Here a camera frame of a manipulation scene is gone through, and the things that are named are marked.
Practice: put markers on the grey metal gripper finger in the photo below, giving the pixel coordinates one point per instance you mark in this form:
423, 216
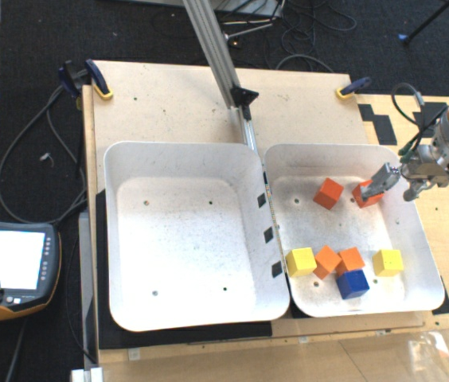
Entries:
381, 180
417, 188

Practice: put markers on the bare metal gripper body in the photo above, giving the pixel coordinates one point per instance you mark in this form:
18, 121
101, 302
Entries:
443, 169

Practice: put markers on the orange-red cube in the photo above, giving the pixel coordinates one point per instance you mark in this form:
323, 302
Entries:
328, 194
368, 203

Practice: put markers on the white plastic tray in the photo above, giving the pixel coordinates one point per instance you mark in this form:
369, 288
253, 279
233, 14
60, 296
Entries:
184, 245
348, 229

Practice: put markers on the yellow cube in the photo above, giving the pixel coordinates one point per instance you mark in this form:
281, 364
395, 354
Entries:
301, 262
387, 262

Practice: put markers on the orange cube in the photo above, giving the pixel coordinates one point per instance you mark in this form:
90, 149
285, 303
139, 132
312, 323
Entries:
352, 259
325, 262

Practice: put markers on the blue cube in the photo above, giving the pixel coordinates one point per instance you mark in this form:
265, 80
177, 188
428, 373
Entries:
352, 285

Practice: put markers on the pale wood board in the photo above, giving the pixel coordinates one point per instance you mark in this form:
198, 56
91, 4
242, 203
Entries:
169, 102

